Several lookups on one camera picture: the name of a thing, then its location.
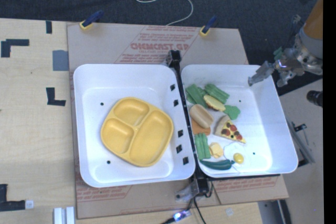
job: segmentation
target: egg yolk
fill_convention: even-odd
[[[241,153],[235,153],[235,154],[233,155],[233,160],[234,160],[236,163],[241,164],[241,163],[244,162],[244,157],[242,156]]]

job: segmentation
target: black hole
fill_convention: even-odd
[[[176,147],[176,152],[179,153],[182,151],[182,145]]]
[[[184,157],[184,158],[183,158],[183,165],[187,164],[188,162],[189,162],[188,157]]]

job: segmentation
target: white tray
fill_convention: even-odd
[[[248,85],[248,77],[253,76],[258,68],[249,65],[190,65],[182,70],[184,89],[191,84],[203,88],[207,83],[213,83],[230,94],[226,104],[235,105],[241,111],[233,122],[246,139],[246,144],[214,135],[216,123],[224,113],[211,111],[215,121],[208,144],[218,142],[224,147],[224,154],[230,151],[228,145],[229,148],[239,147],[238,150],[244,152],[245,161],[241,165],[234,164],[229,170],[213,170],[200,164],[202,171],[210,177],[284,174],[297,168],[296,150],[272,77],[251,87]],[[192,104],[188,102],[187,106],[190,108]],[[211,157],[207,161],[220,159],[225,157]]]
[[[176,76],[170,68],[83,65],[75,70],[74,89],[80,173],[88,185],[134,185],[183,180],[193,175],[195,159]],[[158,107],[174,123],[170,144],[153,166],[137,167],[118,158],[100,139],[104,119],[113,105],[125,97],[136,97]]]

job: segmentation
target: gray floor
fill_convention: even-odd
[[[285,200],[289,218],[286,218],[285,210],[281,212],[278,201],[259,203],[265,224],[324,223],[323,108],[310,103],[306,98],[310,90],[322,91],[322,86],[321,79],[280,97],[287,119],[295,126],[307,126],[306,129],[298,131],[297,135],[314,162],[284,175],[289,194],[289,198]]]

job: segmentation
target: yellow plate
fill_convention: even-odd
[[[137,98],[120,99],[107,115],[100,137],[107,149],[141,167],[154,165],[163,155],[174,125],[159,108]]]

